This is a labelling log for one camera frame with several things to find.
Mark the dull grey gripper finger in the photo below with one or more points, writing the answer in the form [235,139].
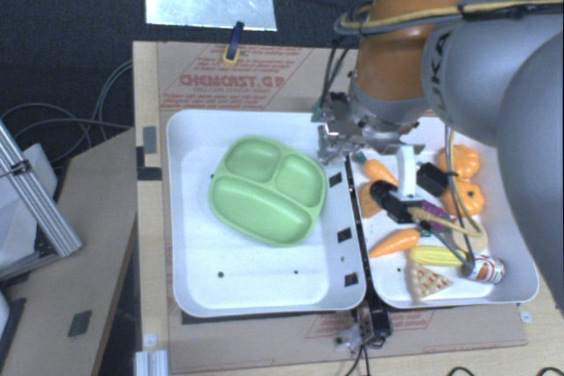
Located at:
[339,153]
[324,145]

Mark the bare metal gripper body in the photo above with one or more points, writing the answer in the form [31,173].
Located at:
[352,132]

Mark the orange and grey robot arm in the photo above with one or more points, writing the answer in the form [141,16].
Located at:
[484,70]

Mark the short orange carrot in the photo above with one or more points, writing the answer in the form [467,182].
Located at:
[380,171]

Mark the orange bread piece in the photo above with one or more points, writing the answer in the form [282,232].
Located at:
[366,202]

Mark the green divided plate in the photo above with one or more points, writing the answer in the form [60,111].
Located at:
[260,202]

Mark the brown cardboard board red print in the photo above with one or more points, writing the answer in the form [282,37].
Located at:
[264,70]

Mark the long orange carrot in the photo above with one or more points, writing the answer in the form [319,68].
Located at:
[394,243]

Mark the purple toy vegetable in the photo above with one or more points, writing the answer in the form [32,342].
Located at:
[436,212]

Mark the orange pumpkin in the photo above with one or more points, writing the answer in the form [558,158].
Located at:
[465,160]

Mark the orange bell pepper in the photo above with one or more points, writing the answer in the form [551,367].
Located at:
[471,198]

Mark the yellow corn cob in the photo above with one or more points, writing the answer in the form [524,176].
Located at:
[434,255]

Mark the white plastic tray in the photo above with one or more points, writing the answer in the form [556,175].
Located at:
[396,282]
[247,277]

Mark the beige pizza slice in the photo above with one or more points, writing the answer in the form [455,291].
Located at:
[424,282]

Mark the beige round biscuit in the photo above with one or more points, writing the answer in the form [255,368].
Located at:
[480,240]

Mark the red and white can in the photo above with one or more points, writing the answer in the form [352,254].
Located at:
[487,270]

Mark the black cylinder on white bracket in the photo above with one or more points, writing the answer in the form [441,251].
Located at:
[398,204]

